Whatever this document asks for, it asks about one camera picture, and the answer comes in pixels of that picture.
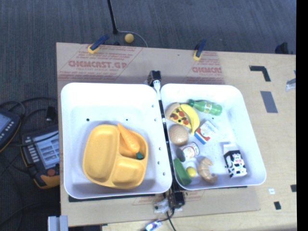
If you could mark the thin black and white rod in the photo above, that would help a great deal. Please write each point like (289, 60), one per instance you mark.
(163, 119)

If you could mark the pizza slice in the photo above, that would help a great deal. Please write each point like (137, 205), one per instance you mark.
(178, 115)

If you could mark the tan bread bun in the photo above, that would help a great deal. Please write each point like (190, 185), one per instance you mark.
(178, 135)

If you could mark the orange carrot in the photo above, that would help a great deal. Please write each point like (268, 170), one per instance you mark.
(128, 138)

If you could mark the yellow banana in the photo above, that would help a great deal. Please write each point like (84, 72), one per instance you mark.
(193, 117)

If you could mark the white plastic tray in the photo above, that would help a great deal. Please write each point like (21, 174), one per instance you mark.
(240, 119)
(108, 100)

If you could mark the green plastic bottle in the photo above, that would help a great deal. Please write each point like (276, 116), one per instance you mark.
(207, 107)

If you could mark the white can red label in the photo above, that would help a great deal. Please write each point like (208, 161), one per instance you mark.
(190, 151)

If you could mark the red white blue carton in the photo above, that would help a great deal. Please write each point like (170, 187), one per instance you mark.
(205, 132)

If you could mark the yellow divided plate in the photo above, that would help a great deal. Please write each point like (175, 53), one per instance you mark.
(101, 150)

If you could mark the brown cardboard board red print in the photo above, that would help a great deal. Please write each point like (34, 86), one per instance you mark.
(101, 64)

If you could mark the green block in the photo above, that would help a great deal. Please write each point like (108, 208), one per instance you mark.
(182, 172)

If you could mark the clear bottle yellow cap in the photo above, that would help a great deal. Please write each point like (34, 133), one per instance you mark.
(191, 168)

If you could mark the yellow ball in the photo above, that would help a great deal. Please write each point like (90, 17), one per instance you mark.
(129, 37)

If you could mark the tan croissant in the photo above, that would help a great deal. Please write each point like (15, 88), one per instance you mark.
(206, 170)

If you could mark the cow print milk carton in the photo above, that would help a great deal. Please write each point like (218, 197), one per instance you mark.
(235, 161)

